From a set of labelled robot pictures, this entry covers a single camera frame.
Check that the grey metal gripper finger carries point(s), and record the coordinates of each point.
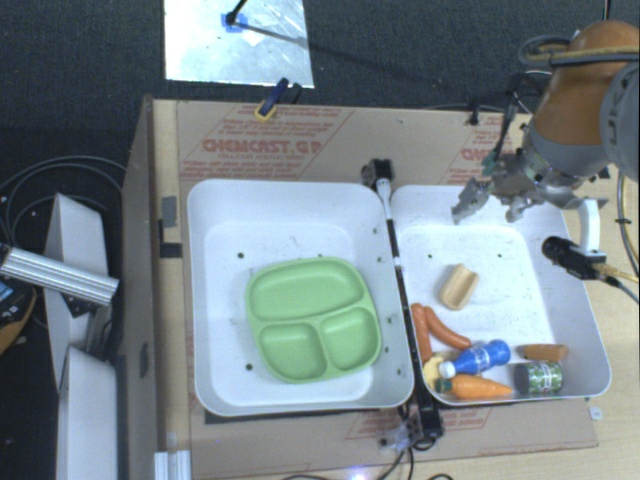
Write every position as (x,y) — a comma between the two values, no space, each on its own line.
(470,203)
(518,211)

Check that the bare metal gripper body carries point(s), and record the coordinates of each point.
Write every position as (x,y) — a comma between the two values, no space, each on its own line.
(520,180)

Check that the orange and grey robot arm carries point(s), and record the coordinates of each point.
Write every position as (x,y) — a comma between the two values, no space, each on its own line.
(575,98)

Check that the white plastic tray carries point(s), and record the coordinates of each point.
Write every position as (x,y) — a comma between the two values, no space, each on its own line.
(500,278)
(225,318)

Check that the tan bread bun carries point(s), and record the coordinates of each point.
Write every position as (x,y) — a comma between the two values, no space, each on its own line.
(457,288)

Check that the thin black and white rod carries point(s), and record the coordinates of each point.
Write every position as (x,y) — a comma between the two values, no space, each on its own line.
(400,278)

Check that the orange sausage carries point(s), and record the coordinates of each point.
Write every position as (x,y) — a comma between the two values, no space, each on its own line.
(545,352)
(422,333)
(447,333)

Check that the blue bottle white cap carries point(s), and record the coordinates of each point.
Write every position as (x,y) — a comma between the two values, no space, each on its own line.
(482,357)

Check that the green can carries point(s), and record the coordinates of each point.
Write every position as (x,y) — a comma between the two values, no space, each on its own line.
(542,377)

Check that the yellow toy food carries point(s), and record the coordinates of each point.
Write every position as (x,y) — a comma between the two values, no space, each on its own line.
(431,368)

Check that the brown cardboard board red print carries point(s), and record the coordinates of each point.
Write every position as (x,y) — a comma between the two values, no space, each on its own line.
(310,138)

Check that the orange carrot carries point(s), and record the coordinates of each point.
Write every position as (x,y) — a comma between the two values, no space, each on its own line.
(477,388)

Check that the green divided plate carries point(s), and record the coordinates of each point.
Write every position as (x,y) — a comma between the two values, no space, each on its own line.
(310,318)

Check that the black cylinder on white bracket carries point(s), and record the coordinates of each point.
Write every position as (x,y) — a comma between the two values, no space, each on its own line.
(570,255)

